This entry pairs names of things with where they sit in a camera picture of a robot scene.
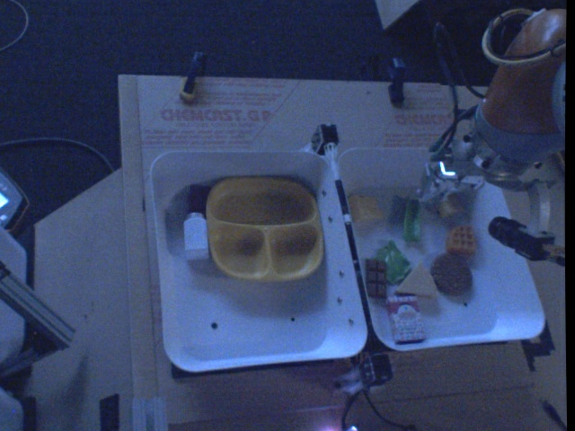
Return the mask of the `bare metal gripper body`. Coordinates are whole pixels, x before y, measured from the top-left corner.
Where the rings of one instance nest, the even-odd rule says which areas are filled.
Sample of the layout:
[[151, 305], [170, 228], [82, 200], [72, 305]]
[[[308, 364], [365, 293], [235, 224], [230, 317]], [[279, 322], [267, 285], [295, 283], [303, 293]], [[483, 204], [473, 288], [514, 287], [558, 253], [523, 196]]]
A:
[[444, 192], [448, 192], [449, 181], [455, 176], [480, 175], [484, 177], [484, 184], [518, 191], [526, 185], [522, 177], [532, 166], [533, 163], [506, 159], [491, 151], [482, 154], [451, 149], [432, 155], [425, 166], [424, 180], [441, 180]]

